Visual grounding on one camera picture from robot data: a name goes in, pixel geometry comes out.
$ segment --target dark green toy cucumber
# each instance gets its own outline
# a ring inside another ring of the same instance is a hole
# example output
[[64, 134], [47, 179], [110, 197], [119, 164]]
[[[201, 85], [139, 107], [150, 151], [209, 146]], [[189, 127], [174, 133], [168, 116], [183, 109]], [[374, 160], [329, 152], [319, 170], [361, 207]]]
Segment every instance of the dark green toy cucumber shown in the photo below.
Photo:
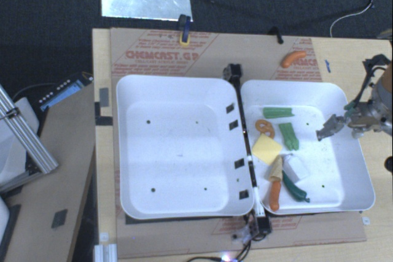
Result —
[[307, 192], [297, 187], [284, 171], [282, 171], [282, 181], [284, 182], [285, 186], [288, 188], [290, 194], [297, 201], [309, 202], [309, 198], [307, 198]]

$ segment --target brown pretzel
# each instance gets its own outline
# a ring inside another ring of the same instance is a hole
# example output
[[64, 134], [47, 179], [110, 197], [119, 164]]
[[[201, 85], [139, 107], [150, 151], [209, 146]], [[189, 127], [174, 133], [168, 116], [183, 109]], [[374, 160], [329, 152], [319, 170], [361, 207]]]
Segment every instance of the brown pretzel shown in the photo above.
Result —
[[276, 133], [274, 132], [273, 126], [271, 125], [270, 122], [264, 120], [264, 119], [260, 119], [257, 120], [257, 122], [255, 123], [255, 127], [257, 128], [257, 130], [261, 133], [268, 133], [268, 136], [272, 139], [274, 139], [274, 136], [276, 135]]

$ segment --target empty white tray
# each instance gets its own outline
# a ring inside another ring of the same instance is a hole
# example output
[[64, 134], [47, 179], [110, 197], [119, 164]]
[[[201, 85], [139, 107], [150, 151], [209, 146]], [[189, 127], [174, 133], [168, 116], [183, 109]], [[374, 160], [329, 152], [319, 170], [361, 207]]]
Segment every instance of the empty white tray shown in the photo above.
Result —
[[117, 84], [120, 200], [137, 219], [232, 216], [253, 204], [235, 89], [129, 75]]
[[[347, 127], [338, 134], [318, 142], [316, 130], [332, 115], [343, 115], [347, 104], [344, 92], [331, 83], [247, 81], [241, 89], [251, 147], [260, 133], [255, 129], [264, 119], [263, 107], [291, 107], [294, 117], [268, 119], [276, 131], [275, 141], [285, 148], [278, 125], [291, 122], [300, 141], [292, 151], [302, 159], [309, 176], [296, 185], [307, 192], [311, 202], [297, 202], [282, 184], [278, 215], [366, 210], [373, 206], [375, 194], [367, 171], [359, 140]], [[271, 211], [268, 196], [270, 167], [253, 157], [255, 174], [263, 205]]]

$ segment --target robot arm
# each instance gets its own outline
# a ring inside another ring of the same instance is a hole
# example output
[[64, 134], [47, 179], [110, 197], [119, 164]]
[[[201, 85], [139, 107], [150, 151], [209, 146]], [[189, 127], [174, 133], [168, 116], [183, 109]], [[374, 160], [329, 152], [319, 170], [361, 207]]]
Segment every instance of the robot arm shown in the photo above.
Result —
[[[381, 67], [387, 64], [386, 70]], [[377, 55], [364, 61], [364, 66], [367, 74], [359, 94], [344, 108], [344, 116], [332, 115], [324, 123], [324, 127], [316, 131], [319, 141], [339, 132], [345, 125], [352, 128], [354, 137], [361, 137], [369, 130], [384, 131], [392, 135], [392, 63], [384, 55]], [[360, 102], [364, 89], [378, 69], [385, 70], [384, 74], [375, 85], [370, 85], [373, 88], [370, 99]]]

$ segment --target yellow sponge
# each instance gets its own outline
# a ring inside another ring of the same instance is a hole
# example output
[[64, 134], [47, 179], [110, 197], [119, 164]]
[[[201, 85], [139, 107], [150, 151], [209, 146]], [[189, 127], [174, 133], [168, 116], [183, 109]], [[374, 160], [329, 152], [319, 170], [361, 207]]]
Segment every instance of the yellow sponge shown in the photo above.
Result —
[[279, 155], [282, 145], [262, 133], [257, 142], [252, 147], [252, 154], [270, 165]]

